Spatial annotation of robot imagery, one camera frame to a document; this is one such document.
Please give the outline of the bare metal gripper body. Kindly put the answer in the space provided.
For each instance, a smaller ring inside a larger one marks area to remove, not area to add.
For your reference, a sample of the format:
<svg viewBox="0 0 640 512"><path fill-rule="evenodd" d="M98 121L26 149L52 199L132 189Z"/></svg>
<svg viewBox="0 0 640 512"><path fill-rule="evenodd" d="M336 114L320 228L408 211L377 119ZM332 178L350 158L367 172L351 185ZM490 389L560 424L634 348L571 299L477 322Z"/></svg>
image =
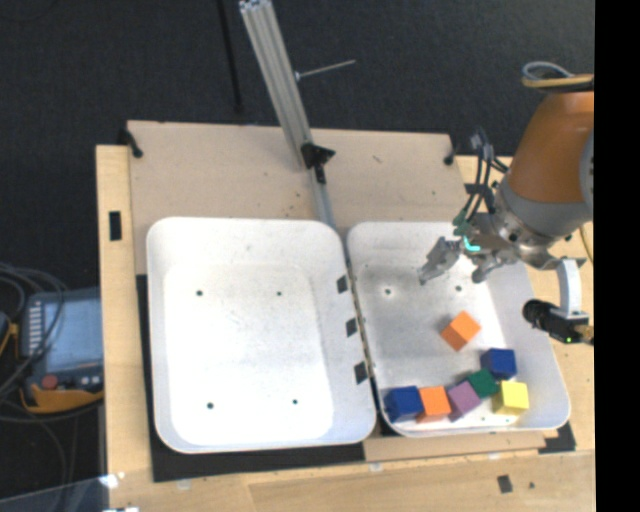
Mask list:
<svg viewBox="0 0 640 512"><path fill-rule="evenodd" d="M465 233L466 253L480 269L497 269L522 262L534 269L555 269L549 248L556 239L530 230L512 214L476 214Z"/></svg>

